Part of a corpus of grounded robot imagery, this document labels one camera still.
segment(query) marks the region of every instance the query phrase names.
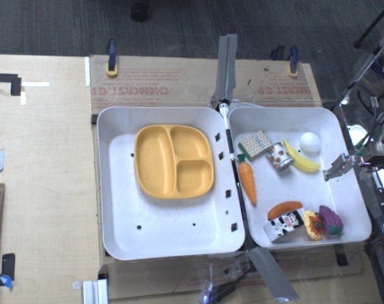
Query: white ball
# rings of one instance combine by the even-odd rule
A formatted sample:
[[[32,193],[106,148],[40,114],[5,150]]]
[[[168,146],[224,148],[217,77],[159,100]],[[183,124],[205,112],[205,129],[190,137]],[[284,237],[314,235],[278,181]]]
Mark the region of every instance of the white ball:
[[[299,145],[308,152],[319,152],[321,147],[320,138],[312,132],[306,132],[300,137]]]

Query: toy carrot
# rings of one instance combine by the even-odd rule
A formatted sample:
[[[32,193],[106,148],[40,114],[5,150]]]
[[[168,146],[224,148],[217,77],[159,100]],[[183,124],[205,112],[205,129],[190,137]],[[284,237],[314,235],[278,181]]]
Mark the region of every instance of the toy carrot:
[[[254,174],[251,165],[245,162],[245,155],[237,155],[240,164],[238,165],[238,174],[240,176],[241,185],[243,186],[248,198],[253,205],[257,202],[255,194]]]

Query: yellow banana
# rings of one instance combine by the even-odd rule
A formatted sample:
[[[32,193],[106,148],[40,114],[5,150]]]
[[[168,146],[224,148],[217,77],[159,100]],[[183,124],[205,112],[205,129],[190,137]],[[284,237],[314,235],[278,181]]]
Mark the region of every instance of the yellow banana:
[[[297,167],[300,170],[303,170],[305,172],[315,172],[319,170],[320,164],[318,164],[315,161],[309,160],[304,158],[302,155],[298,153],[295,148],[293,148],[289,143],[287,139],[283,140],[283,144],[286,149],[286,153],[292,158],[293,165]]]

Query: can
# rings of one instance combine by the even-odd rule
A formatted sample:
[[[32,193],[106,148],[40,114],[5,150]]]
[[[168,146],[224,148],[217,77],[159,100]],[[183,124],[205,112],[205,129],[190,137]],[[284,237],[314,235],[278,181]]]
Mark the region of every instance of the can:
[[[281,142],[275,143],[268,148],[267,156],[277,171],[283,171],[293,163],[292,158],[286,153]]]

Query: light wood surface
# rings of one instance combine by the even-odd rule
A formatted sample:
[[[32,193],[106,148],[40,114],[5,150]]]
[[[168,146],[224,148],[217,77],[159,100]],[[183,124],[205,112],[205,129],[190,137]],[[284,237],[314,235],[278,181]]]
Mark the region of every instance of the light wood surface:
[[[0,73],[28,87],[27,104],[0,83],[5,183],[0,254],[16,255],[0,303],[80,303],[76,280],[96,280],[98,218],[84,58],[0,55]]]

